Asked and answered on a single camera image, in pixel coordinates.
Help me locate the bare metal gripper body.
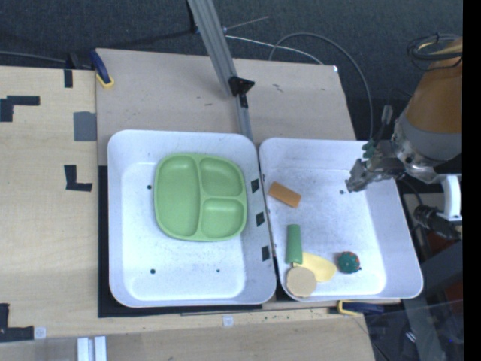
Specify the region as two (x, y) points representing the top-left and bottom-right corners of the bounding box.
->
(361, 130), (449, 184)

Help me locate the white plastic tray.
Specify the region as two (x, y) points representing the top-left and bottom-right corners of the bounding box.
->
(258, 137), (425, 304)
(107, 129), (278, 309)

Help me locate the green ball with orange spots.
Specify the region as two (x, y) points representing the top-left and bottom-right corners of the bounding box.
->
(336, 250), (363, 275)

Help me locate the green cylinder toy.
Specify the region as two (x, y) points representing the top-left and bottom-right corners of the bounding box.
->
(284, 223), (304, 266)

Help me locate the yellow banana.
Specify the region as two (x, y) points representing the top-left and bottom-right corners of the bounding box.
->
(293, 251), (338, 284)

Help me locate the thin black rod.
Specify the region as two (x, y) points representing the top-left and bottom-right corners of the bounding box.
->
(257, 144), (278, 278)

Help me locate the tan round biscuit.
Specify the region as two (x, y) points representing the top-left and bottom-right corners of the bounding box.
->
(286, 265), (318, 299)

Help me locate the green divided plate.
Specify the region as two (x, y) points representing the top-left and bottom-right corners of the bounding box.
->
(153, 153), (249, 243)

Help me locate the pale wood board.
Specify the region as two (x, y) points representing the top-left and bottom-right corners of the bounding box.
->
(95, 47), (402, 317)

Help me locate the black cylinder on white bracket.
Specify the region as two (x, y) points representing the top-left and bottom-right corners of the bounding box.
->
(413, 174), (464, 241)

